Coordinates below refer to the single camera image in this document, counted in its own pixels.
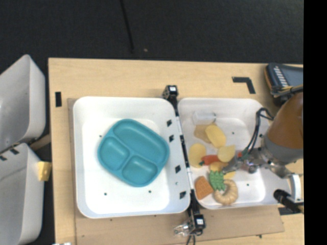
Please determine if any green ribbed toy food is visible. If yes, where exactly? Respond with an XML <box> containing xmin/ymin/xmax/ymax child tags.
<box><xmin>208</xmin><ymin>170</ymin><xmax>226</xmax><ymax>191</ymax></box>

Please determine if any beige doughnut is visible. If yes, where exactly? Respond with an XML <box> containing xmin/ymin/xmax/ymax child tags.
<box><xmin>213</xmin><ymin>179</ymin><xmax>239</xmax><ymax>206</ymax></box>

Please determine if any yellow potato crisp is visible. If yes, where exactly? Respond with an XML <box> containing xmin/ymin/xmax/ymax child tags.
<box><xmin>217</xmin><ymin>144</ymin><xmax>237</xmax><ymax>163</ymax></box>
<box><xmin>205</xmin><ymin>124</ymin><xmax>227</xmax><ymax>149</ymax></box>
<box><xmin>189</xmin><ymin>143</ymin><xmax>207</xmax><ymax>168</ymax></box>

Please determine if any thin black and white rod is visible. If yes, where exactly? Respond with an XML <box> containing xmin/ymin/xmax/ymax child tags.
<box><xmin>169</xmin><ymin>95</ymin><xmax>199</xmax><ymax>215</ymax></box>

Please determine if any yellow cheese wedge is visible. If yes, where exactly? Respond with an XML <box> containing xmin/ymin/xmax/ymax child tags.
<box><xmin>37</xmin><ymin>161</ymin><xmax>52</xmax><ymax>182</ymax></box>

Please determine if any yellow toy food piece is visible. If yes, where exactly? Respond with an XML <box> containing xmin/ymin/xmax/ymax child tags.
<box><xmin>209</xmin><ymin>161</ymin><xmax>228</xmax><ymax>173</ymax></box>

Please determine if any orange waffle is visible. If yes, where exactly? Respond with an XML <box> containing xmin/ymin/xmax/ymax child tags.
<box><xmin>194</xmin><ymin>176</ymin><xmax>214</xmax><ymax>200</ymax></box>

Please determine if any black block with thin wires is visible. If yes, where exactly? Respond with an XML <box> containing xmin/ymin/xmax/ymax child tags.
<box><xmin>161</xmin><ymin>85</ymin><xmax>179</xmax><ymax>100</ymax></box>
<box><xmin>191</xmin><ymin>213</ymin><xmax>206</xmax><ymax>231</ymax></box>

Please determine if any beige biscuit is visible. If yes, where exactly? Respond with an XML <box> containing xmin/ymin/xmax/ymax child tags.
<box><xmin>193</xmin><ymin>123</ymin><xmax>213</xmax><ymax>144</ymax></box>

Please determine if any black cylinder on white bracket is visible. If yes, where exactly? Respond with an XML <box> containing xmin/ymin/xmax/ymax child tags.
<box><xmin>273</xmin><ymin>173</ymin><xmax>304</xmax><ymax>214</ymax></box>

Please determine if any clear plastic container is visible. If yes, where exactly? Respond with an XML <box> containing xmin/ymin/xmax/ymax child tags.
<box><xmin>192</xmin><ymin>110</ymin><xmax>217</xmax><ymax>125</ymax></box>

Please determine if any blue divided plate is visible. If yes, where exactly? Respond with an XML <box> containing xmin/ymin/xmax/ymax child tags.
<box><xmin>97</xmin><ymin>118</ymin><xmax>171</xmax><ymax>188</ymax></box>

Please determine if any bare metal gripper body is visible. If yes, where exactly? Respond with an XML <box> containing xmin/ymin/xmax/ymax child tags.
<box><xmin>239</xmin><ymin>149</ymin><xmax>295</xmax><ymax>180</ymax></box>

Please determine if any red orange carrot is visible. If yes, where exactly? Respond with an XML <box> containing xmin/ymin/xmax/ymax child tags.
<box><xmin>199</xmin><ymin>154</ymin><xmax>221</xmax><ymax>166</ymax></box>

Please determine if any white plastic tray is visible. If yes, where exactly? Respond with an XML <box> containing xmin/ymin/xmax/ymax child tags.
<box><xmin>177</xmin><ymin>97</ymin><xmax>292</xmax><ymax>210</ymax></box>
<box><xmin>73</xmin><ymin>96</ymin><xmax>192</xmax><ymax>219</ymax></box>

